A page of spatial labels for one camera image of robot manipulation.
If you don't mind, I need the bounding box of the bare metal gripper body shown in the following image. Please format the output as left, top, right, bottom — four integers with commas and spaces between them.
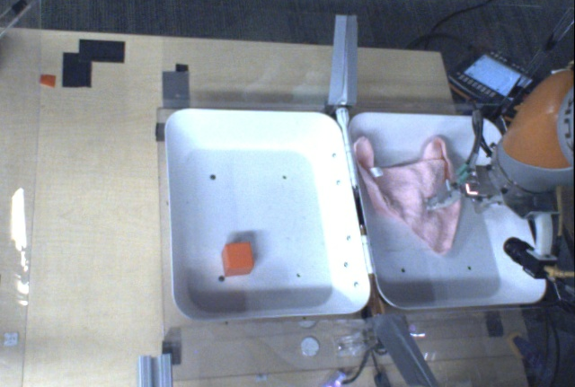
459, 164, 507, 215

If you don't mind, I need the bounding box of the white round disc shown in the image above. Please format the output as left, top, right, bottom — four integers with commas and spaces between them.
299, 336, 321, 357

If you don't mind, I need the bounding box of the white plastic tray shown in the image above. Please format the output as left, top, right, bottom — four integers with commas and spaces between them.
164, 108, 372, 322
348, 111, 549, 312

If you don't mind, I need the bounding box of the black cylinder on white bracket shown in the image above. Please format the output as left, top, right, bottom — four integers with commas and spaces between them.
502, 211, 559, 279

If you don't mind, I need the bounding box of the orange cube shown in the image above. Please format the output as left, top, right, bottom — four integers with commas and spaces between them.
220, 241, 256, 278

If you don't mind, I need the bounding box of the pink cloth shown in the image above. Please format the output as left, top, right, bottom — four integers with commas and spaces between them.
352, 135, 464, 257

